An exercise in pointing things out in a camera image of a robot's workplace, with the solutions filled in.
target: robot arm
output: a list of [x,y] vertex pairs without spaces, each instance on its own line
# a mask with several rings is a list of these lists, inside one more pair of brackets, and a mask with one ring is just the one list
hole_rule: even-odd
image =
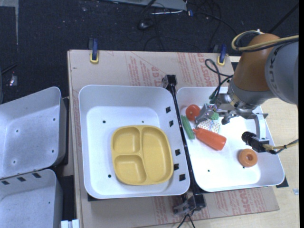
[[246,132],[242,139],[257,152],[264,152],[269,151],[265,149],[269,143],[265,136],[268,114],[255,114],[253,110],[275,97],[298,107],[299,43],[298,36],[280,39],[272,34],[255,33],[258,35],[243,50],[228,92],[218,95],[213,110],[223,117],[222,124],[228,124],[236,116],[254,119],[256,134]]

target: table surface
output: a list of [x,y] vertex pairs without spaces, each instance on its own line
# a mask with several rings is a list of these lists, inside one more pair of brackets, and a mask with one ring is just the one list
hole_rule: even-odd
[[[87,54],[87,51],[79,51],[81,53]],[[75,91],[75,79],[72,78],[72,70],[75,64],[71,63],[71,54],[73,50],[68,52],[68,74],[69,74],[69,86],[70,86],[70,97]],[[158,60],[162,59],[164,53],[155,53],[151,52],[153,55],[157,55]],[[78,63],[80,67],[85,67],[85,65]],[[83,84],[104,84],[98,80],[98,77],[94,76],[95,71],[88,67],[85,69],[88,77],[79,77],[80,81],[83,81]],[[121,82],[121,79],[126,75],[117,75],[116,80],[120,82],[120,85],[127,85]],[[73,146],[72,154],[70,155],[73,160],[71,163],[74,163],[73,174],[75,176],[75,188],[76,188],[76,210],[77,218],[80,220],[82,227],[83,219],[92,219],[94,214],[91,214],[89,210],[82,210],[81,202],[83,200],[83,193],[80,190],[79,182],[82,180],[79,174],[79,166],[77,163],[77,146],[76,139],[77,136],[75,129],[77,126],[73,124],[73,119],[75,113],[73,107],[73,100],[70,99],[71,105],[71,118],[72,122],[70,123],[72,133],[70,133],[70,145]],[[298,109],[295,105],[285,103],[279,99],[271,99],[266,101],[262,106],[264,113],[269,113],[266,121],[273,137],[274,143],[276,145],[288,144],[289,142],[298,138]],[[288,187],[276,188],[274,187],[275,197],[277,199],[279,210],[272,212],[263,212],[256,214],[248,214],[241,216],[230,216],[224,218],[213,218],[213,219],[203,219],[194,221],[194,225],[197,228],[226,228],[226,227],[235,227],[235,228],[277,228],[277,227],[289,227],[289,228],[298,228],[300,227],[300,216],[299,216],[299,195],[296,191],[299,190],[299,150],[298,146],[289,148],[282,151],[280,154],[280,160],[285,171],[285,176],[288,181]],[[157,228],[175,228],[178,226],[176,224],[167,224],[159,226],[145,226],[145,227],[157,227]],[[185,222],[181,226],[182,228],[192,227],[190,222]]]

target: black metal bracket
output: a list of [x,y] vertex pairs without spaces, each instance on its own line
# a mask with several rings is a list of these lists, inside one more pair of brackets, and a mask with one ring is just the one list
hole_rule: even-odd
[[175,89],[175,86],[177,85],[176,76],[175,75],[166,75],[162,79],[161,83],[162,83],[163,88],[170,91],[170,93],[172,94],[173,100],[174,100],[176,115],[177,115],[177,119],[178,119],[179,127],[180,127],[181,138],[182,138],[182,141],[184,144],[184,150],[185,150],[185,154],[186,154],[186,160],[187,160],[189,176],[190,176],[190,189],[191,189],[191,191],[193,193],[193,197],[194,197],[194,202],[195,202],[195,207],[196,207],[195,210],[201,210],[202,208],[204,208],[206,206],[206,202],[205,202],[203,194],[207,193],[207,192],[202,190],[198,186],[198,184],[196,183],[195,178],[194,178],[194,173],[193,173],[193,169],[192,169],[188,145],[187,145],[186,137],[185,137],[185,134],[184,134],[184,131],[182,128],[182,123],[181,123],[181,118],[180,118],[181,115],[180,115],[180,111],[179,111],[179,107],[178,107],[177,99],[176,99],[176,89]]

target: white tray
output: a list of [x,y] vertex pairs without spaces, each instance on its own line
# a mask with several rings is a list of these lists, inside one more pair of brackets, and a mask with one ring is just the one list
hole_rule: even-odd
[[57,87],[0,105],[0,179],[60,163],[67,110]]
[[[161,87],[87,85],[79,92],[79,108],[84,183],[88,194],[97,199],[110,199],[181,195],[188,190],[187,161],[169,91]],[[159,127],[166,133],[173,164],[179,165],[164,183],[133,186],[121,183],[115,176],[112,134],[119,127],[141,124]]]
[[57,228],[63,191],[52,170],[0,180],[1,228]]
[[[177,102],[181,115],[185,115],[186,108],[191,104],[202,107],[209,103],[209,96],[215,87],[184,87],[177,91]],[[221,87],[220,93],[226,93],[227,87]],[[262,113],[261,107],[255,113]],[[238,162],[238,152],[246,145],[241,135],[243,132],[256,133],[254,120],[245,120],[235,117],[230,123],[221,125],[219,134],[227,138],[227,142],[221,151],[213,150],[201,141],[190,140],[185,132],[190,153],[191,164],[195,181],[205,191],[224,191],[244,188],[278,185],[285,178],[284,170],[278,155],[267,152],[257,153],[258,162],[250,168],[243,168]],[[268,126],[266,137],[270,144],[274,144]]]

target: cardboard sheet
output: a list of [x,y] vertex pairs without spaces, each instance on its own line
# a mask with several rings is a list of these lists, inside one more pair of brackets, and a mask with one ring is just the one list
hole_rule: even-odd
[[[78,93],[82,87],[91,84],[160,86],[166,74],[176,75],[177,88],[217,86],[217,75],[207,69],[204,62],[207,58],[216,62],[218,55],[99,51],[99,63],[92,64],[89,54],[88,50],[68,52],[77,218],[81,226],[91,228],[102,224],[102,227],[135,228],[179,223],[183,216],[174,215],[173,207],[181,204],[180,197],[88,201],[83,180]],[[229,57],[226,57],[225,65],[220,66],[219,70],[223,74],[233,74]],[[272,187],[206,193],[204,197],[207,206],[195,212],[193,220],[279,210]]]

